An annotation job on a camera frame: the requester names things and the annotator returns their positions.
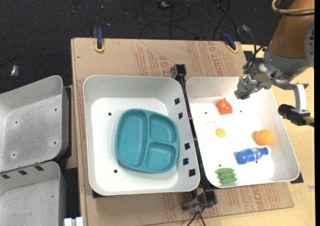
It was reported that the black cylinder on white bracket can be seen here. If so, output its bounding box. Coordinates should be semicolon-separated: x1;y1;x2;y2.
274;82;312;126

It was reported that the white and yellow fried egg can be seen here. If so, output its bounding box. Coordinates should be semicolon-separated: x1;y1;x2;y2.
203;121;227;142

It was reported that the blue divided plate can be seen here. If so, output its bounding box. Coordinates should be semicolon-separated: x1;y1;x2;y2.
114;108;180;174

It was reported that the red packet with yellow star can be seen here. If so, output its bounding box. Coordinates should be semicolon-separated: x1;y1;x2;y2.
215;97;234;115

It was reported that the thin black rod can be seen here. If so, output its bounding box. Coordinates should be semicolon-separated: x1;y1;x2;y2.
177;74;210;193

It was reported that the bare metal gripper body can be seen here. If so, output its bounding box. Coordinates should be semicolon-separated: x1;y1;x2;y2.
249;65;296;91

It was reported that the orange toy fruit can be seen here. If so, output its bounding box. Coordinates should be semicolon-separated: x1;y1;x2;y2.
255;129;274;146

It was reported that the brown cardboard board, red print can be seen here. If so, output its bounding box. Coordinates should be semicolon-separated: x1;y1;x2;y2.
70;37;295;226

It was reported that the blue bottle with white cap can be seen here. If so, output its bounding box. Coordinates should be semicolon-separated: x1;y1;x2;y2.
234;146;273;165

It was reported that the white plastic tray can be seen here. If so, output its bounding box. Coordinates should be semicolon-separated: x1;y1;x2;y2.
0;161;68;226
185;76;301;189
82;74;201;196
0;75;70;173

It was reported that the black block with thin wires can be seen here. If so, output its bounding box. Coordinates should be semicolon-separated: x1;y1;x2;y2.
170;64;188;80
181;189;218;212

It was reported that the green ridged toy vegetable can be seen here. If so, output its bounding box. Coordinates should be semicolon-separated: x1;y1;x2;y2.
214;167;238;185

